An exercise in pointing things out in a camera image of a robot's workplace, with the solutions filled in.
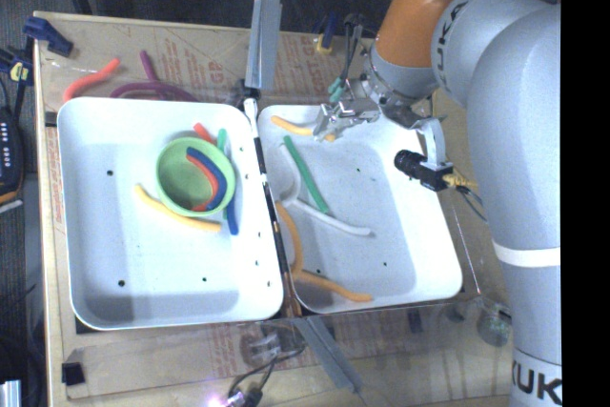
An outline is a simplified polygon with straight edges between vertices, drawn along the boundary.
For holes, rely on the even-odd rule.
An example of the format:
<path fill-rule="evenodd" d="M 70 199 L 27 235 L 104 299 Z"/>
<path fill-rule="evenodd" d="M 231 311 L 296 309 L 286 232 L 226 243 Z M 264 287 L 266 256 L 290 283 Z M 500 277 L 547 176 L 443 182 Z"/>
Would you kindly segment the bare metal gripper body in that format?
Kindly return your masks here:
<path fill-rule="evenodd" d="M 374 77 L 346 79 L 343 88 L 338 102 L 348 102 L 354 109 L 352 125 L 375 122 L 396 99 L 396 93 Z"/>

